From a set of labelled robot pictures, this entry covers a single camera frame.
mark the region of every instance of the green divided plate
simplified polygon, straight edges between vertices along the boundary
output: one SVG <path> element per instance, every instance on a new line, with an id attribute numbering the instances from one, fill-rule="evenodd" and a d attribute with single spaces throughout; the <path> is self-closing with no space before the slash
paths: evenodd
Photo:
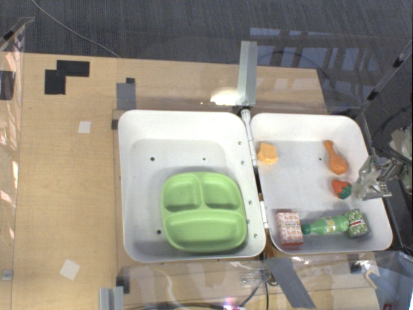
<path id="1" fill-rule="evenodd" d="M 191 253 L 227 251 L 247 237 L 247 217 L 234 180 L 214 172 L 187 172 L 167 179 L 162 189 L 166 238 Z"/>

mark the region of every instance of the white wire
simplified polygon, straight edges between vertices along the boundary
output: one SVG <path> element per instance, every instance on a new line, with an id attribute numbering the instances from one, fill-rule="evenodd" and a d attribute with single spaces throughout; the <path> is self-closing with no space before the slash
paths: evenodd
<path id="1" fill-rule="evenodd" d="M 62 26 L 63 28 L 65 28 L 66 30 L 68 30 L 69 32 L 75 34 L 76 36 L 88 41 L 89 43 L 92 43 L 94 45 L 97 45 L 101 48 L 103 48 L 104 50 L 106 50 L 107 52 L 111 53 L 112 55 L 116 56 L 116 57 L 120 57 L 119 55 L 117 55 L 113 50 L 110 50 L 109 48 L 97 43 L 96 41 L 93 41 L 83 35 L 81 35 L 79 32 L 76 32 L 75 30 L 72 30 L 71 28 L 69 28 L 68 26 L 64 25 L 62 22 L 60 22 L 58 19 L 56 19 L 55 17 L 53 17 L 52 15 L 50 15 L 46 10 L 44 10 L 43 8 L 40 7 L 40 5 L 35 2 L 34 0 L 31 0 L 31 2 L 33 2 L 33 4 L 38 7 L 38 9 L 40 9 L 40 11 L 42 11 L 44 14 L 46 14 L 48 17 L 50 17 L 51 19 L 53 19 L 57 24 L 59 24 L 60 26 Z"/>

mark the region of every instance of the orange toy drumstick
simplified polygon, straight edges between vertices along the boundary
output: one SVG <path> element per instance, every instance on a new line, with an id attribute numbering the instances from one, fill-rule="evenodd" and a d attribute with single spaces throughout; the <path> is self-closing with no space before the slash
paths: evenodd
<path id="1" fill-rule="evenodd" d="M 327 149 L 330 154 L 330 170 L 335 174 L 343 174 L 347 171 L 348 165 L 347 162 L 334 151 L 333 141 L 326 140 L 324 141 L 324 147 Z"/>

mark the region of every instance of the yellow bread toy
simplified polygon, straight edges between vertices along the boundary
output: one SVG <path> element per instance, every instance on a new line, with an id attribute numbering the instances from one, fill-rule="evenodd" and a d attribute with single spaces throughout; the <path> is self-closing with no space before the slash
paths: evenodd
<path id="1" fill-rule="evenodd" d="M 266 164 L 273 164 L 278 160 L 276 148 L 265 142 L 259 144 L 258 159 Z"/>

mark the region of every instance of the bottle cap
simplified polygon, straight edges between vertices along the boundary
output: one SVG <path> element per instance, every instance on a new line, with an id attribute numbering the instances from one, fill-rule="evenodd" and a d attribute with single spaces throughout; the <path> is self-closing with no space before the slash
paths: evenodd
<path id="1" fill-rule="evenodd" d="M 301 226 L 301 232 L 303 232 L 303 234 L 310 234 L 311 233 L 310 224 L 303 224 Z"/>

